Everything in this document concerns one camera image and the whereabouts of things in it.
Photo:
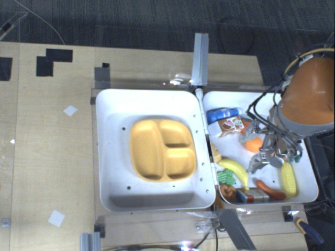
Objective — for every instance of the pale wood board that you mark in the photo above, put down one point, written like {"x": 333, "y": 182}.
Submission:
{"x": 157, "y": 229}

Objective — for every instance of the yellow banana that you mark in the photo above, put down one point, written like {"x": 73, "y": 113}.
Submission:
{"x": 236, "y": 169}

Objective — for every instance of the orange carrot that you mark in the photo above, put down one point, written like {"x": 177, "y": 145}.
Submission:
{"x": 245, "y": 123}

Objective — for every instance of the yellow divided plate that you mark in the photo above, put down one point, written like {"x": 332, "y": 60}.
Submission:
{"x": 146, "y": 150}

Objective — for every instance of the blue plastic bottle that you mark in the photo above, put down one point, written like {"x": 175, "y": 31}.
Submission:
{"x": 218, "y": 114}

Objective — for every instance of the blue and red carton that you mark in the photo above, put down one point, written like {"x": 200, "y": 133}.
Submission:
{"x": 251, "y": 196}

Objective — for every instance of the red sausage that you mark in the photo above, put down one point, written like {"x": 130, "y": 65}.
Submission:
{"x": 270, "y": 191}

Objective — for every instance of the orange fruit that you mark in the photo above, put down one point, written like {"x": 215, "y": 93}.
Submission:
{"x": 253, "y": 145}

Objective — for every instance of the yellow corn cob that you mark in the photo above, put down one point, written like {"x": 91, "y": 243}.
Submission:
{"x": 288, "y": 179}

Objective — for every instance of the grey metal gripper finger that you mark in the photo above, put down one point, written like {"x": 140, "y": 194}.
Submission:
{"x": 277, "y": 162}
{"x": 257, "y": 163}

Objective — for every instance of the brown and white carton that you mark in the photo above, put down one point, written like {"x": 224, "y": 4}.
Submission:
{"x": 230, "y": 126}

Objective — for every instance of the white plastic tray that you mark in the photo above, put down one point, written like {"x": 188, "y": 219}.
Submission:
{"x": 303, "y": 176}
{"x": 115, "y": 150}

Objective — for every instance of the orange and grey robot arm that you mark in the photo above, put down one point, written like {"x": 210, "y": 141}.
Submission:
{"x": 308, "y": 93}

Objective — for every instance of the green striped toy vegetable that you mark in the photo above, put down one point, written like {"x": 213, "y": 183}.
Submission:
{"x": 225, "y": 177}

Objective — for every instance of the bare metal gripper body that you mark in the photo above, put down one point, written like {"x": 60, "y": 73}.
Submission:
{"x": 273, "y": 144}

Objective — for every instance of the tan bread piece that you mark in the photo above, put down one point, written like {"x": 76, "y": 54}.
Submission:
{"x": 216, "y": 154}

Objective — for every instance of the brown pretzel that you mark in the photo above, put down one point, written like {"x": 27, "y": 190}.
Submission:
{"x": 228, "y": 192}

